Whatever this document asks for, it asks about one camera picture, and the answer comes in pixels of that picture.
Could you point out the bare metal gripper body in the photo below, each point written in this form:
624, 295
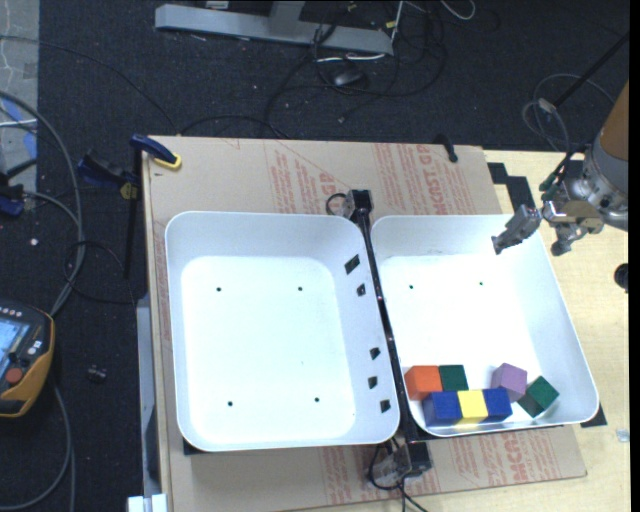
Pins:
587, 202

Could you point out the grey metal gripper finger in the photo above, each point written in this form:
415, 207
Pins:
519, 226
567, 241

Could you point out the white plastic tray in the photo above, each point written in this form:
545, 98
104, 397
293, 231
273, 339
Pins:
260, 340
465, 320

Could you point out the purple cube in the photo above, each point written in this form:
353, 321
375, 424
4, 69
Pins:
510, 379

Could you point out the thin black rod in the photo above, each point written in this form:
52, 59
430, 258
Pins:
381, 300

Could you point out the green cube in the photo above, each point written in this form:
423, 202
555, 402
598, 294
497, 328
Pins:
454, 377
539, 395

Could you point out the blue cube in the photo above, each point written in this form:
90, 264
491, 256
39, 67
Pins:
498, 402
441, 407

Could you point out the orange cube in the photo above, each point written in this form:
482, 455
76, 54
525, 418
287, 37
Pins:
423, 381

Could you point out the yellow cube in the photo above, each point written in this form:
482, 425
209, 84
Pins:
472, 405

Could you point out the brown cardboard board red print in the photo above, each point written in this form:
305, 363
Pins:
300, 170

